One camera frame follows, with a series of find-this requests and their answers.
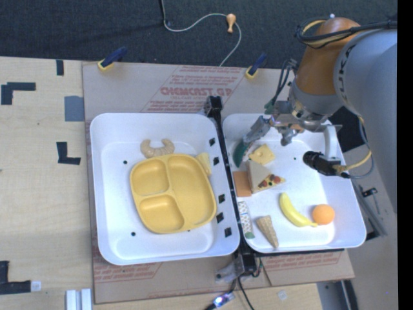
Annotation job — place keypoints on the orange ball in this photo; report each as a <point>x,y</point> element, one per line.
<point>323,214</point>

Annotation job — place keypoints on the orange square slice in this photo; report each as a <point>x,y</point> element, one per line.
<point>241,184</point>

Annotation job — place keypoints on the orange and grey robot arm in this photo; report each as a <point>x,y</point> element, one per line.
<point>364,76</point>

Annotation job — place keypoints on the brown cardboard board red print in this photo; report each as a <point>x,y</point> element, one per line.
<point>129,89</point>

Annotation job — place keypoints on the tan chicken drumstick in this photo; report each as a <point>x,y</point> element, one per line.
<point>230,20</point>

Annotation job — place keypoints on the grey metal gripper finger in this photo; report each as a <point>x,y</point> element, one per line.
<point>288,137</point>
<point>258,129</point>

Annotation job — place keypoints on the yellow divided plate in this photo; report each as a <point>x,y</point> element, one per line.
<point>167,189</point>

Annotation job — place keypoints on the white plastic tray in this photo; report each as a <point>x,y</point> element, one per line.
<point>309,186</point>
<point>113,205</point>

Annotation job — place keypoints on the beige croissant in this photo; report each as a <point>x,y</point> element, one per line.
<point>151,150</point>

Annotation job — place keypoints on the pizza slice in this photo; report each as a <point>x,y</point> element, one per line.
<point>272,180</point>

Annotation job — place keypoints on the black cylinder on white bracket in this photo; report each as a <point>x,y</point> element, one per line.
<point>319,162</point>

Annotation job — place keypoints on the green curved vegetable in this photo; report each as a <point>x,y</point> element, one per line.
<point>238,155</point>

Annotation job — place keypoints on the tan ice cream cone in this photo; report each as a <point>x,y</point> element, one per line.
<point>268,231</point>

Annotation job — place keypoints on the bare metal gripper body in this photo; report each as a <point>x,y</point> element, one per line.
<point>292,119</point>

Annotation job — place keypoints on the yellow cheese slice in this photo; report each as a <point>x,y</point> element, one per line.
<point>262,154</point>

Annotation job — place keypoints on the yellow banana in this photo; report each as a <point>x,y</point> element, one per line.
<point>292,213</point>

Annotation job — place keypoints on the white printed packet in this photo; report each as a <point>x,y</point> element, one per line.
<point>246,218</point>

